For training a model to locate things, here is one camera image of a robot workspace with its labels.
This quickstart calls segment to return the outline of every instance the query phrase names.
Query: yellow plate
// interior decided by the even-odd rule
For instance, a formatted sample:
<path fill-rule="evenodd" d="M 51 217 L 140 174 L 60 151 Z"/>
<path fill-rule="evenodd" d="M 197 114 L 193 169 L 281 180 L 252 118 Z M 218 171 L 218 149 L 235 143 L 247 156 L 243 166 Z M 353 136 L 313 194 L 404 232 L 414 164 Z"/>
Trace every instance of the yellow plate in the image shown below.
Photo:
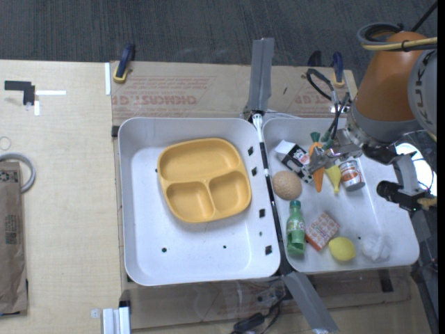
<path fill-rule="evenodd" d="M 203 223 L 242 212 L 250 204 L 248 174 L 236 148 L 222 138 L 200 138 L 167 147 L 158 176 L 172 213 Z"/>

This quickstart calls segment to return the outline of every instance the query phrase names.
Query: bottle cap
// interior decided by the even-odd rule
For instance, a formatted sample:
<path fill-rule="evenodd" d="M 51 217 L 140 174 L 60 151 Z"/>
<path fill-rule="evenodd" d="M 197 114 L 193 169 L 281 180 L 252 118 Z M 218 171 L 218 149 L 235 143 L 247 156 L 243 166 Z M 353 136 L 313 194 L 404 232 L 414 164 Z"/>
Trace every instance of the bottle cap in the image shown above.
<path fill-rule="evenodd" d="M 290 207 L 301 207 L 301 202 L 299 200 L 291 200 Z"/>

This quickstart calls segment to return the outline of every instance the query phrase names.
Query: white tape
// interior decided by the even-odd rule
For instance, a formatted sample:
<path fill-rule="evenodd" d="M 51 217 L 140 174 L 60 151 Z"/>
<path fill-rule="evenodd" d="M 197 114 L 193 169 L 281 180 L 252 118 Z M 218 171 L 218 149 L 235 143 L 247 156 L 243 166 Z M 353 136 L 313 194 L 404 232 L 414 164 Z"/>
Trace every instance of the white tape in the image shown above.
<path fill-rule="evenodd" d="M 38 100 L 34 101 L 34 115 L 35 116 L 40 115 L 40 102 Z"/>
<path fill-rule="evenodd" d="M 105 94 L 111 94 L 110 63 L 105 63 Z"/>
<path fill-rule="evenodd" d="M 66 95 L 66 90 L 36 90 L 36 95 Z"/>

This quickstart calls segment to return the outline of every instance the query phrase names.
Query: brown ball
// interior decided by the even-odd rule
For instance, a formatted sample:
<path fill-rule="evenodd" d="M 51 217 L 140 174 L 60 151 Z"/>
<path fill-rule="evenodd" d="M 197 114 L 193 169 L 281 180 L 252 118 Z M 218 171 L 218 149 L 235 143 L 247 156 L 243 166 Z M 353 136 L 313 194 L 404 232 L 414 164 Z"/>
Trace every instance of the brown ball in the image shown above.
<path fill-rule="evenodd" d="M 301 194 L 301 179 L 291 170 L 281 170 L 272 177 L 272 187 L 281 199 L 293 200 Z"/>

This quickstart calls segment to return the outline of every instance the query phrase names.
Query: bottle label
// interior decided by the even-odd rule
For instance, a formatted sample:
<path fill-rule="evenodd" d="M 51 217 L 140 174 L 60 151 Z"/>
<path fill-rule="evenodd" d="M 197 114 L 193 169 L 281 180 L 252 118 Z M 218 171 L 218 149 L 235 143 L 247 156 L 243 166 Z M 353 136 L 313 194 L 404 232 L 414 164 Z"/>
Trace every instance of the bottle label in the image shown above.
<path fill-rule="evenodd" d="M 286 233 L 289 234 L 292 231 L 301 230 L 305 231 L 305 222 L 298 219 L 291 219 L 286 224 Z"/>

